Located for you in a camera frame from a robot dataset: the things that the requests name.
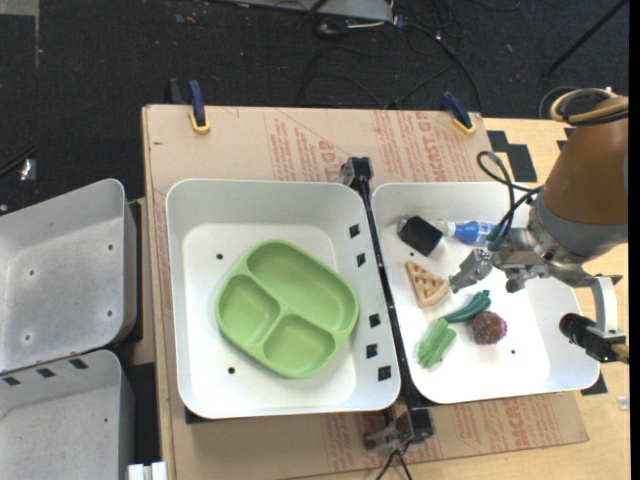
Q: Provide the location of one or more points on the toy pizza slice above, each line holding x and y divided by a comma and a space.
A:
425, 285

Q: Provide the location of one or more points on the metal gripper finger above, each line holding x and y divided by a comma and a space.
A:
517, 280
470, 270

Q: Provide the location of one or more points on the black cylinder on white bracket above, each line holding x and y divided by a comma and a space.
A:
575, 325

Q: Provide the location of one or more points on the dark green toy pepper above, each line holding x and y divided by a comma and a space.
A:
470, 308

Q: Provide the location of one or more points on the green divided plate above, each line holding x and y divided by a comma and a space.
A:
300, 278

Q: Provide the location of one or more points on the clear plastic bottle blue label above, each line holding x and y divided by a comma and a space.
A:
467, 230

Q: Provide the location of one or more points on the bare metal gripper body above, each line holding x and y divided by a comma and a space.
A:
530, 255

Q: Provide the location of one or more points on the white plastic tray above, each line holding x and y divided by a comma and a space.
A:
500, 373
200, 368

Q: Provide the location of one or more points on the black box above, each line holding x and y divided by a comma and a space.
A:
422, 235

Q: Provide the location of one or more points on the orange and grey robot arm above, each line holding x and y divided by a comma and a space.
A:
585, 178

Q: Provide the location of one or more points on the brown cardboard board red print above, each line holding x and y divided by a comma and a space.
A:
300, 138

